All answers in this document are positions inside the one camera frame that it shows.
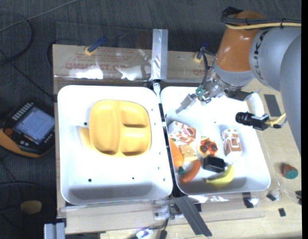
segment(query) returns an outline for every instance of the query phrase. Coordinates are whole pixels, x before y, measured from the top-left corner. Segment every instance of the orange device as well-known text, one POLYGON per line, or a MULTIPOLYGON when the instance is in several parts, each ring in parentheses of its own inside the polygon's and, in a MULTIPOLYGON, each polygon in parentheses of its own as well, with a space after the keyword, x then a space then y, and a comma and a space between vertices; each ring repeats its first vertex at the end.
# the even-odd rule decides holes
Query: orange device
POLYGON ((54 117, 34 103, 0 119, 0 146, 28 157, 40 157, 55 145, 54 117))

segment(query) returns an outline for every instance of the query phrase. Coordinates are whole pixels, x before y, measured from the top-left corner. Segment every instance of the device screen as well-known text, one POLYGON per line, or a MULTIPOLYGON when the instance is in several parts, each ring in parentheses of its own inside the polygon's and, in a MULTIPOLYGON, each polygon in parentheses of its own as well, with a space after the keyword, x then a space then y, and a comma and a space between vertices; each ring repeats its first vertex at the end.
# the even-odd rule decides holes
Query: device screen
POLYGON ((33 107, 30 112, 17 123, 13 130, 23 133, 32 139, 36 144, 40 144, 54 127, 54 118, 37 107, 33 107))

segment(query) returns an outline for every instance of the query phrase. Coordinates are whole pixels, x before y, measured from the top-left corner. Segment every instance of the toy banana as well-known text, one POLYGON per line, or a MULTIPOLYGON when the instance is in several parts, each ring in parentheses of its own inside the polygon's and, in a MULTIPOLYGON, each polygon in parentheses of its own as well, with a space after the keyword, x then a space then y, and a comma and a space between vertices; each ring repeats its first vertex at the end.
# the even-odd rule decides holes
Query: toy banana
POLYGON ((220 188, 226 186, 233 179, 234 179, 234 166, 232 164, 229 164, 227 170, 225 170, 225 172, 221 176, 212 180, 206 179, 205 182, 220 188))

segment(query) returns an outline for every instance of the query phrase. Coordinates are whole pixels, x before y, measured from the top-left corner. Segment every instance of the toy sausage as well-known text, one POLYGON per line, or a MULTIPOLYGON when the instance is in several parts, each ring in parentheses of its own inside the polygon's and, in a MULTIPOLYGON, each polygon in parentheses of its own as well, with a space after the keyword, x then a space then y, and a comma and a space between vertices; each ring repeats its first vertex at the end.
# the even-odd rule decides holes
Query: toy sausage
POLYGON ((188 173, 181 176, 180 178, 181 183, 187 183, 191 181, 192 179, 194 179, 194 177, 196 176, 196 174, 198 173, 200 169, 200 165, 201 163, 198 159, 194 160, 192 169, 188 173))

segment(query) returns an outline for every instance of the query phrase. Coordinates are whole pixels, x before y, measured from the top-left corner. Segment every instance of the gray carpet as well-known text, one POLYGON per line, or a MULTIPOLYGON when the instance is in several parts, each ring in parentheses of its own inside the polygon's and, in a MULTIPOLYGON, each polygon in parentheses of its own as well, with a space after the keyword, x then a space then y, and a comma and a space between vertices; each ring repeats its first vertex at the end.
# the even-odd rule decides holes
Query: gray carpet
MULTIPOLYGON (((31 18, 69 1, 0 0, 0 30, 20 21, 20 16, 31 18)), ((29 100, 53 108, 52 69, 47 53, 49 45, 62 37, 57 32, 58 22, 144 30, 163 28, 169 32, 170 50, 196 51, 207 41, 209 51, 216 52, 225 30, 221 12, 228 6, 254 10, 267 17, 302 17, 302 0, 79 0, 29 19, 31 30, 23 22, 0 31, 0 117, 29 100), (6 61, 6 57, 24 48, 20 56, 6 61)), ((80 42, 88 41, 81 36, 80 42)), ((32 199, 43 203, 37 215, 25 215, 14 209, 0 215, 0 239, 43 238, 43 224, 53 220, 54 155, 53 149, 41 158, 31 159, 0 147, 0 183, 24 181, 37 185, 0 186, 0 210, 32 199)))

